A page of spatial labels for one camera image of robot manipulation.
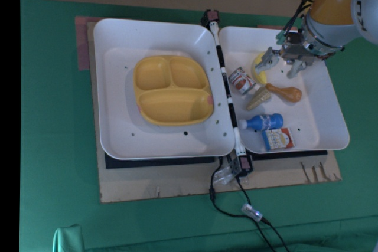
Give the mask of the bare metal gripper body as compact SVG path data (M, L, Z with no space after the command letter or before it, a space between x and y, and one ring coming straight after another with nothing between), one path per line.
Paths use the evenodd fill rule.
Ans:
M295 60L299 60L307 66L316 61L326 60L334 55L334 53L315 54L312 51L313 49L310 49L309 44L305 42L301 33L289 32L285 37L279 55L289 65L293 65Z

